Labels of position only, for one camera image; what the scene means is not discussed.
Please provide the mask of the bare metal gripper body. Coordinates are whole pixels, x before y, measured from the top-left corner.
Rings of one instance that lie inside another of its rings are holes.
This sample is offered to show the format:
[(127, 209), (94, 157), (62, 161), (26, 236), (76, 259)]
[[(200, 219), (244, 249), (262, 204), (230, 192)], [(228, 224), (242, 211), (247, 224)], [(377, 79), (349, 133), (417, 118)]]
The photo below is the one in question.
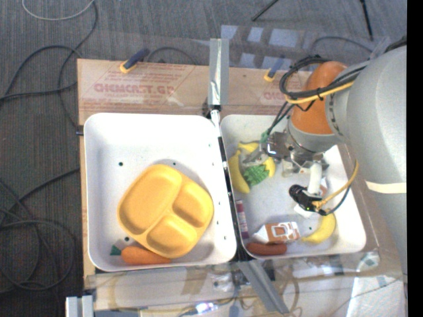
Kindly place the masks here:
[(278, 161), (291, 162), (298, 168), (310, 168), (314, 163), (327, 169), (324, 153), (313, 152), (299, 145), (288, 131), (275, 131), (267, 138), (265, 150)]

